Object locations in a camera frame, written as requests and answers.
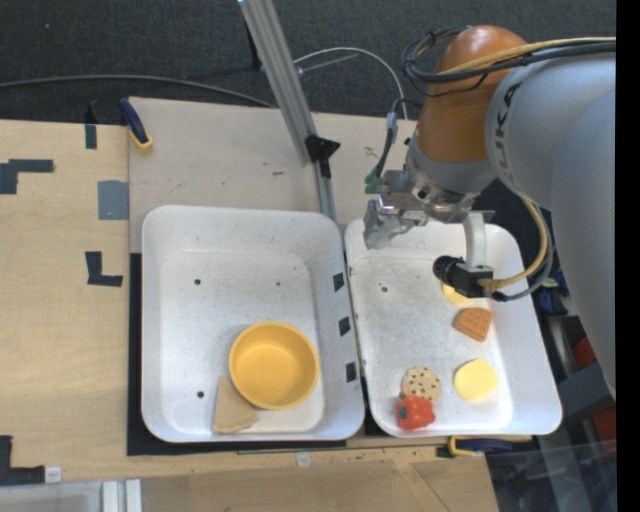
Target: white tray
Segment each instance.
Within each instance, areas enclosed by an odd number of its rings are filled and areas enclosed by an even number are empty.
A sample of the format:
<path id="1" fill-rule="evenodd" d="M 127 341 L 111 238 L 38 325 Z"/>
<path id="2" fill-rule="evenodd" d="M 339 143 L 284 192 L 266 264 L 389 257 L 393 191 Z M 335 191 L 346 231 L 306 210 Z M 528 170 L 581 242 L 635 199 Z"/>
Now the white tray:
<path id="1" fill-rule="evenodd" d="M 316 213 L 162 206 L 144 221 L 142 259 L 142 415 L 154 435 L 169 442 L 339 440 L 360 428 L 356 341 L 332 221 Z M 260 410 L 251 428 L 216 434 L 218 378 L 229 375 L 231 344 L 267 320 L 297 327 L 316 346 L 318 386 L 293 409 Z"/>
<path id="2" fill-rule="evenodd" d="M 369 405 L 376 423 L 396 437 L 525 434 L 554 431 L 561 420 L 558 398 L 540 328 L 530 297 L 508 303 L 474 299 L 473 305 L 493 311 L 487 340 L 480 343 L 452 327 L 462 306 L 448 302 L 433 275 L 434 260 L 464 256 L 462 225 L 431 222 L 392 240 L 390 247 L 368 251 L 362 220 L 346 229 L 349 282 L 356 318 Z M 522 271 L 518 246 L 504 229 L 486 226 L 487 265 L 496 277 Z M 503 291 L 526 288 L 524 281 Z M 496 392 L 476 403 L 466 402 L 453 388 L 454 370 L 478 357 L 487 359 L 500 381 Z M 398 427 L 394 404 L 400 381 L 413 366 L 427 366 L 443 384 L 426 428 Z"/>

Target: toy bread slice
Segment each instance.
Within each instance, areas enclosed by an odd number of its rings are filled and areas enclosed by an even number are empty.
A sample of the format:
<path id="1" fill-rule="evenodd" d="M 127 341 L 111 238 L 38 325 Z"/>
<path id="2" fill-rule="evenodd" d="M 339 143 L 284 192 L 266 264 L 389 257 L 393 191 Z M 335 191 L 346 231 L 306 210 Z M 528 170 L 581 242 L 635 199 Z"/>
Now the toy bread slice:
<path id="1" fill-rule="evenodd" d="M 478 400 L 498 387 L 498 374 L 485 359 L 474 359 L 458 368 L 453 387 L 460 398 Z"/>
<path id="2" fill-rule="evenodd" d="M 493 320 L 493 313 L 485 308 L 466 308 L 453 320 L 453 326 L 478 341 L 484 341 Z"/>
<path id="3" fill-rule="evenodd" d="M 229 379 L 220 376 L 213 431 L 218 434 L 237 432 L 250 427 L 258 418 L 256 410 L 240 396 Z"/>

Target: yellow cable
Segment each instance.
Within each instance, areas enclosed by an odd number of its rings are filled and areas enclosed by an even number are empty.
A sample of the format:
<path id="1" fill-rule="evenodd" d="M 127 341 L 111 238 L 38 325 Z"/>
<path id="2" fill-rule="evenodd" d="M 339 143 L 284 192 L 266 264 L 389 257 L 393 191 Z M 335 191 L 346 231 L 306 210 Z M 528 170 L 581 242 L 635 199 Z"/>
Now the yellow cable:
<path id="1" fill-rule="evenodd" d="M 529 43 L 521 46 L 516 46 L 514 48 L 507 48 L 506 50 L 501 50 L 499 52 L 492 53 L 490 55 L 484 55 L 483 57 L 479 57 L 477 59 L 471 60 L 469 62 L 465 62 L 464 64 L 460 64 L 451 69 L 447 69 L 446 71 L 442 71 L 438 73 L 439 75 L 447 75 L 449 73 L 458 73 L 460 71 L 468 71 L 470 69 L 475 69 L 482 67 L 486 64 L 493 64 L 494 62 L 502 61 L 509 58 L 520 57 L 527 53 L 531 53 L 538 50 L 544 50 L 545 48 L 554 47 L 561 43 L 567 42 L 575 42 L 575 43 L 599 43 L 599 42 L 608 42 L 615 41 L 615 37 L 578 37 L 575 39 L 554 39 L 551 41 L 541 41 L 539 43 Z"/>
<path id="2" fill-rule="evenodd" d="M 533 220 L 536 223 L 536 227 L 538 228 L 538 232 L 540 233 L 540 251 L 538 252 L 538 256 L 536 257 L 536 259 L 533 261 L 533 263 L 531 263 L 531 265 L 529 265 L 527 269 L 523 270 L 522 272 L 520 272 L 519 274 L 516 274 L 513 277 L 509 277 L 506 279 L 478 280 L 478 284 L 484 287 L 485 291 L 488 293 L 493 293 L 499 288 L 504 288 L 505 286 L 508 286 L 517 281 L 520 281 L 520 279 L 524 279 L 530 276 L 536 270 L 538 270 L 542 265 L 542 263 L 544 262 L 545 255 L 547 253 L 547 247 L 549 246 L 549 240 L 547 240 L 547 230 L 544 227 L 544 221 L 542 220 L 542 217 L 540 216 L 538 211 L 535 209 L 531 201 L 527 201 L 526 199 L 523 199 L 522 202 L 527 207 L 527 210 L 529 210 L 529 213 L 531 213 L 531 216 L 533 217 Z"/>

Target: cookie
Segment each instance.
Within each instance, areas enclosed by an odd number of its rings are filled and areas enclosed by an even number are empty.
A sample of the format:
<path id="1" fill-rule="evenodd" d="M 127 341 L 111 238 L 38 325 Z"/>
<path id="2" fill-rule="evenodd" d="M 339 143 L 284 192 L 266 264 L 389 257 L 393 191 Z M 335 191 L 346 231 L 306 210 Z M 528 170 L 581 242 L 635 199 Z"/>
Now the cookie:
<path id="1" fill-rule="evenodd" d="M 442 383 L 438 376 L 424 366 L 406 371 L 400 383 L 401 396 L 419 396 L 436 403 L 442 393 Z"/>
<path id="2" fill-rule="evenodd" d="M 453 387 L 463 400 L 479 400 L 498 387 L 498 374 L 485 359 L 474 359 L 456 370 Z"/>
<path id="3" fill-rule="evenodd" d="M 453 326 L 478 341 L 487 339 L 493 313 L 485 308 L 465 308 L 453 320 Z"/>

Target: wire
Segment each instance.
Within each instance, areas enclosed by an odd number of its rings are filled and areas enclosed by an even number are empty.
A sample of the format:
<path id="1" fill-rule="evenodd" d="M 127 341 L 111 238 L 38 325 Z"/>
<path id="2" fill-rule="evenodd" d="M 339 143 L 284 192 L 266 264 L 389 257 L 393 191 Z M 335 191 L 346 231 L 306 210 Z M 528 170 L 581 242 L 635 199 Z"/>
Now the wire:
<path id="1" fill-rule="evenodd" d="M 300 74 L 308 73 L 309 71 L 315 71 L 316 69 L 326 68 L 327 66 L 333 66 L 338 62 L 344 62 L 345 60 L 357 59 L 360 57 L 357 53 L 352 53 L 350 55 L 345 55 L 343 57 L 338 57 L 336 59 L 328 60 L 326 62 L 321 62 L 320 64 L 314 64 L 313 66 L 307 66 L 306 68 L 298 68 Z"/>
<path id="2" fill-rule="evenodd" d="M 494 294 L 493 297 L 496 300 L 499 300 L 500 302 L 509 302 L 512 300 L 520 299 L 527 295 L 531 295 L 538 288 L 543 286 L 546 279 L 549 277 L 549 275 L 551 275 L 551 270 L 553 268 L 553 255 L 555 254 L 555 245 L 552 242 L 551 230 L 549 229 L 549 226 L 544 220 L 544 217 L 542 216 L 542 212 L 540 211 L 540 208 L 538 206 L 535 206 L 535 209 L 540 215 L 540 218 L 544 223 L 545 231 L 547 234 L 546 236 L 547 236 L 547 239 L 549 240 L 549 244 L 547 246 L 547 255 L 545 257 L 543 270 L 536 276 L 535 280 L 529 285 L 529 287 L 520 293 L 516 293 L 514 295 L 504 295 L 503 293 L 498 292 Z"/>
<path id="3" fill-rule="evenodd" d="M 538 251 L 538 255 L 536 259 L 529 265 L 525 270 L 516 274 L 515 276 L 508 277 L 506 279 L 479 279 L 478 284 L 483 286 L 485 291 L 490 294 L 493 294 L 500 288 L 504 288 L 510 284 L 513 284 L 521 279 L 529 277 L 530 275 L 537 272 L 542 265 L 544 265 L 547 261 L 547 251 L 549 248 L 550 240 L 549 240 L 549 228 L 540 213 L 540 210 L 534 206 L 534 204 L 522 198 L 522 202 L 526 206 L 527 210 L 533 217 L 533 220 L 538 228 L 538 233 L 540 234 L 540 250 Z"/>
<path id="4" fill-rule="evenodd" d="M 40 85 L 40 84 L 53 84 L 60 82 L 81 82 L 88 80 L 139 80 L 139 81 L 149 81 L 149 82 L 160 82 L 160 83 L 169 83 L 174 85 L 182 85 L 187 87 L 194 87 L 197 89 L 204 89 L 207 91 L 217 92 L 219 94 L 224 94 L 227 96 L 233 96 L 235 98 L 240 98 L 249 103 L 253 103 L 256 105 L 260 105 L 262 107 L 268 108 L 277 108 L 276 105 L 269 103 L 267 101 L 261 100 L 259 98 L 254 98 L 253 96 L 249 96 L 247 94 L 243 94 L 236 91 L 231 91 L 229 89 L 224 89 L 222 87 L 216 87 L 214 85 L 202 84 L 199 82 L 192 82 L 190 80 L 180 80 L 177 78 L 166 78 L 161 76 L 148 76 L 148 75 L 73 75 L 73 76 L 59 76 L 59 77 L 50 77 L 50 78 L 34 78 L 31 80 L 19 80 L 15 82 L 4 82 L 0 83 L 0 89 L 7 89 L 11 87 L 23 87 L 29 85 Z"/>
<path id="5" fill-rule="evenodd" d="M 438 42 L 455 37 L 467 28 L 469 28 L 469 26 L 433 30 L 404 49 L 402 52 L 402 69 L 414 87 L 420 90 L 415 82 L 442 84 L 481 77 L 480 81 L 470 88 L 445 91 L 444 93 L 434 95 L 442 96 L 451 92 L 463 92 L 476 88 L 489 73 L 495 71 L 517 66 L 526 66 L 534 62 L 560 57 L 616 51 L 615 37 L 556 39 L 501 50 L 439 73 L 426 72 L 418 69 L 416 62 L 419 55 L 434 47 Z M 429 96 L 426 91 L 421 90 L 421 92 Z"/>
<path id="6" fill-rule="evenodd" d="M 387 117 L 388 126 L 387 126 L 387 136 L 384 141 L 384 149 L 382 150 L 382 156 L 380 157 L 380 160 L 374 167 L 375 175 L 378 178 L 382 175 L 382 171 L 384 171 L 384 166 L 387 163 L 387 157 L 389 156 L 389 151 L 391 150 L 391 146 L 393 145 L 393 139 L 396 133 L 396 123 L 395 123 L 396 111 L 398 110 L 399 105 L 403 105 L 404 107 L 405 103 L 413 105 L 414 107 L 417 107 L 417 108 L 422 107 L 420 103 L 407 98 L 397 98 L 391 105 L 391 110 L 389 110 L 389 117 Z"/>
<path id="7" fill-rule="evenodd" d="M 559 48 L 564 46 L 574 46 L 581 43 L 591 44 L 596 42 L 613 42 L 615 41 L 615 37 L 595 37 L 595 38 L 576 38 L 576 39 L 555 39 L 551 41 L 543 41 L 540 43 L 530 43 L 521 46 L 516 46 L 514 48 L 507 48 L 505 50 L 501 50 L 499 52 L 492 53 L 490 55 L 484 55 L 483 57 L 479 57 L 475 60 L 465 62 L 464 64 L 460 64 L 451 69 L 447 69 L 446 71 L 442 71 L 441 74 L 447 75 L 450 73 L 457 73 L 459 71 L 466 71 L 468 69 L 474 69 L 481 67 L 485 64 L 491 62 L 500 62 L 505 59 L 514 58 L 514 57 L 522 57 L 528 53 L 532 53 L 535 51 L 540 51 L 548 48 Z"/>
<path id="8" fill-rule="evenodd" d="M 299 58 L 295 59 L 293 61 L 293 63 L 294 64 L 300 64 L 301 62 L 304 62 L 305 60 L 312 59 L 314 57 L 318 57 L 320 55 L 325 55 L 325 54 L 331 53 L 331 52 L 356 52 L 356 53 L 362 53 L 363 55 L 368 55 L 369 57 L 377 60 L 380 64 L 382 64 L 387 69 L 389 74 L 393 77 L 393 81 L 396 84 L 396 87 L 398 89 L 398 93 L 400 95 L 400 98 L 404 98 L 404 96 L 405 96 L 404 89 L 402 88 L 402 84 L 400 83 L 400 79 L 398 78 L 398 75 L 393 70 L 393 68 L 391 66 L 389 66 L 389 64 L 387 64 L 382 58 L 377 56 L 375 53 L 370 52 L 368 50 L 363 50 L 362 48 L 354 48 L 354 47 L 348 47 L 348 46 L 336 46 L 334 48 L 326 48 L 324 50 L 319 50 L 317 52 L 310 53 L 309 55 L 305 55 L 303 57 L 299 57 Z M 405 119 L 409 119 L 409 116 L 407 115 L 407 109 L 405 108 L 404 104 L 402 105 L 402 113 L 403 113 Z"/>

